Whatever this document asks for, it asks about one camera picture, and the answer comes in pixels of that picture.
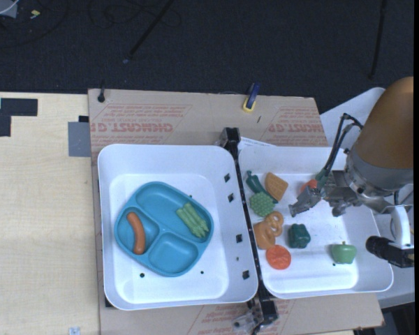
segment plastic tray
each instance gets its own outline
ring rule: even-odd
[[[205,220],[208,232],[197,237],[175,213],[190,202]],[[133,250],[135,235],[127,215],[135,212],[145,232],[145,251],[137,255]],[[210,213],[193,198],[163,182],[149,182],[141,186],[129,199],[115,222],[115,238],[119,246],[137,262],[163,276],[181,276],[200,259],[213,233]]]
[[[258,289],[256,264],[234,160],[225,149],[216,146],[112,144],[103,148],[98,156],[98,177],[104,291],[113,306],[138,310],[246,302],[254,297]],[[183,228],[163,222],[158,216],[169,208],[157,204],[156,199],[164,201],[167,195],[172,195],[170,190],[158,188],[164,184],[182,193],[173,193],[168,201],[170,207],[175,208],[191,199],[197,208],[198,205],[202,207],[198,210],[207,210],[213,221],[212,236],[206,249],[200,250],[195,259],[176,269],[160,267],[166,273],[176,272],[175,276],[161,275],[158,269],[153,270],[152,259],[150,265],[135,260],[117,243],[114,234],[118,217],[127,211],[126,206],[135,194],[137,205],[130,207],[136,207],[146,218],[149,217],[154,223],[153,228],[158,227],[159,235],[179,234],[184,242],[190,241],[198,247]],[[166,217],[172,214],[170,210],[166,213]],[[133,242],[127,242],[126,245],[132,247]],[[153,258],[164,259],[165,255],[160,254],[163,249],[157,250],[159,254]]]
[[[284,216],[283,234],[276,243],[285,246],[292,255],[289,268],[276,270],[258,248],[260,269],[265,287],[282,299],[357,292],[382,292],[393,281],[392,269],[385,260],[365,248],[369,236],[380,235],[374,216],[366,206],[348,207],[346,214],[334,217],[329,204],[321,200],[315,207],[292,217],[288,206],[297,202],[301,186],[314,178],[325,165],[329,147],[246,147],[241,150],[239,163],[244,180],[247,170],[258,175],[262,184],[267,172],[273,172],[288,182],[282,200],[274,210]],[[343,170],[346,155],[339,152],[333,170]],[[251,223],[263,220],[249,206],[253,192],[244,182]],[[288,229],[294,223],[306,225],[311,241],[306,248],[290,248]],[[345,241],[353,244],[358,253],[352,264],[335,264],[330,253],[332,244]]]

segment dark green pepper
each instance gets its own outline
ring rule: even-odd
[[[258,175],[252,175],[250,170],[247,171],[247,175],[247,180],[245,181],[254,193],[264,193],[272,198],[274,204],[278,203],[278,200],[272,197],[262,186],[262,184],[259,181]]]
[[[352,244],[346,244],[344,241],[342,244],[333,244],[331,246],[332,256],[336,263],[351,264],[357,255],[357,248]]]
[[[288,245],[291,248],[306,248],[310,242],[310,234],[304,224],[294,223],[288,229]]]

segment blue divided plate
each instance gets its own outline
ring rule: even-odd
[[[190,202],[203,218],[209,231],[204,237],[194,236],[175,213]],[[127,215],[135,212],[146,236],[145,252],[133,252],[135,235]],[[192,197],[163,182],[141,186],[124,205],[115,222],[115,239],[137,262],[162,276],[181,276],[200,259],[209,244],[214,224],[210,213]]]

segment brown sausage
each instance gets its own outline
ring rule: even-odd
[[[133,228],[135,234],[135,244],[133,245],[133,252],[135,254],[143,254],[146,247],[145,229],[142,226],[140,219],[135,212],[129,212],[127,220]]]

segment brown toy cookie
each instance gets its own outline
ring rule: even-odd
[[[288,182],[284,181],[277,175],[268,172],[265,175],[265,190],[274,197],[276,200],[280,201],[288,187]]]

